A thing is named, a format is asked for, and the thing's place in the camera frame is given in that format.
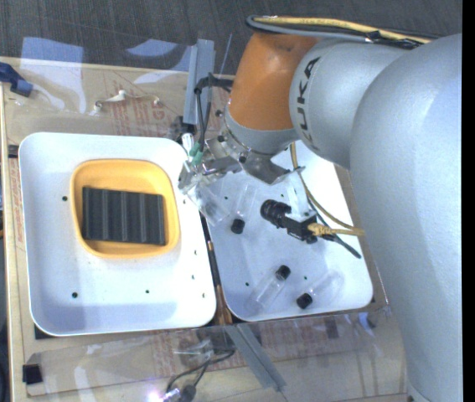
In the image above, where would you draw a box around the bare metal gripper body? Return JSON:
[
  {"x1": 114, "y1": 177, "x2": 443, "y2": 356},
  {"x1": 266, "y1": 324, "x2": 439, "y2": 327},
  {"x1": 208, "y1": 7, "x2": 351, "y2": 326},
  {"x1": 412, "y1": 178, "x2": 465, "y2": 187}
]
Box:
[{"x1": 197, "y1": 134, "x2": 292, "y2": 186}]

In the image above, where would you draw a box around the clear plastic bottle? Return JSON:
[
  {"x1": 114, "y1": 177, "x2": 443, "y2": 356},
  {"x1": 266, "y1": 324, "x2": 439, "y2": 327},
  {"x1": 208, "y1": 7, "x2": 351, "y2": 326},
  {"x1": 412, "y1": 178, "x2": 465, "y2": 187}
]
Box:
[
  {"x1": 230, "y1": 182, "x2": 259, "y2": 235},
  {"x1": 295, "y1": 269, "x2": 344, "y2": 311},
  {"x1": 194, "y1": 182, "x2": 232, "y2": 228},
  {"x1": 244, "y1": 264, "x2": 292, "y2": 314}
]

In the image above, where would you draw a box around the clear plastic bottle, black cap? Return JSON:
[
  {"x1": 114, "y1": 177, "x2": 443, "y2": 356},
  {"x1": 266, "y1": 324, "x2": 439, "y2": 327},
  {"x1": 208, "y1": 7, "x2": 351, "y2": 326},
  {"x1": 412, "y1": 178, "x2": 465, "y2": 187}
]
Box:
[
  {"x1": 295, "y1": 269, "x2": 344, "y2": 311},
  {"x1": 230, "y1": 182, "x2": 259, "y2": 235},
  {"x1": 244, "y1": 264, "x2": 292, "y2": 314}
]

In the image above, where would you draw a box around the yellow bowl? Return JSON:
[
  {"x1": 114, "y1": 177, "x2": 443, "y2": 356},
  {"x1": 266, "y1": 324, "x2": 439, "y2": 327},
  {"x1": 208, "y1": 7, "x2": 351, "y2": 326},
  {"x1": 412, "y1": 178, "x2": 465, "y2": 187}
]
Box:
[{"x1": 69, "y1": 158, "x2": 181, "y2": 260}]

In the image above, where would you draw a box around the black ribbed block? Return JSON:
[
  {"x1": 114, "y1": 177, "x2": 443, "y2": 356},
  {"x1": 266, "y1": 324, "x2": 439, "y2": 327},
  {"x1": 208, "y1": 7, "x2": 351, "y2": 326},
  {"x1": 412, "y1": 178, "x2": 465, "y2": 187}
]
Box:
[{"x1": 80, "y1": 185, "x2": 168, "y2": 247}]

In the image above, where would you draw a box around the brown cardboard board, red print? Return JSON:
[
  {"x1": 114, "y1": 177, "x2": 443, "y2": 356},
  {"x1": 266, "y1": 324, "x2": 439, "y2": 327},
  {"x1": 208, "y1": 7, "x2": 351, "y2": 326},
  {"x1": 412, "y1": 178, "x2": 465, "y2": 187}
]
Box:
[{"x1": 0, "y1": 55, "x2": 408, "y2": 402}]

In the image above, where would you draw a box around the white plastic tray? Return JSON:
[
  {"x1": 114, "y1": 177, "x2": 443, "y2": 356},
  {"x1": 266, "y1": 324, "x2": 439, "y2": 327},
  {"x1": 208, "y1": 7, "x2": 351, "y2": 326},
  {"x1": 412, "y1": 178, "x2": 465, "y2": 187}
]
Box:
[
  {"x1": 18, "y1": 131, "x2": 218, "y2": 338},
  {"x1": 197, "y1": 140, "x2": 374, "y2": 323}
]

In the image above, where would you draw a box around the white twisted strip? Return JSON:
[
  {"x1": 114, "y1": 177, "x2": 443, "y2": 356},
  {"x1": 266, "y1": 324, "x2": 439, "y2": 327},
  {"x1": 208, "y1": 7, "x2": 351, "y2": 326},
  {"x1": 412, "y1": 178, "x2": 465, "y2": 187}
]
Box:
[{"x1": 93, "y1": 89, "x2": 161, "y2": 113}]

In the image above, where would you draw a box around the thin rod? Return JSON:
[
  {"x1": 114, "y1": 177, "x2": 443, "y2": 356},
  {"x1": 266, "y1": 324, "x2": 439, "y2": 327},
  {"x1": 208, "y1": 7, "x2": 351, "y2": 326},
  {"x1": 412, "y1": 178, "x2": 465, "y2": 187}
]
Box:
[{"x1": 199, "y1": 214, "x2": 234, "y2": 327}]

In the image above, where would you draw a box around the black cylinder on white bracket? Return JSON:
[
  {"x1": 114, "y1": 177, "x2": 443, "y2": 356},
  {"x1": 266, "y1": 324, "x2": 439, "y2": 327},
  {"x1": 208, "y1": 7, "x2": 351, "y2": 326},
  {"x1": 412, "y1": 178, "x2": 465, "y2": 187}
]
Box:
[{"x1": 260, "y1": 166, "x2": 320, "y2": 245}]

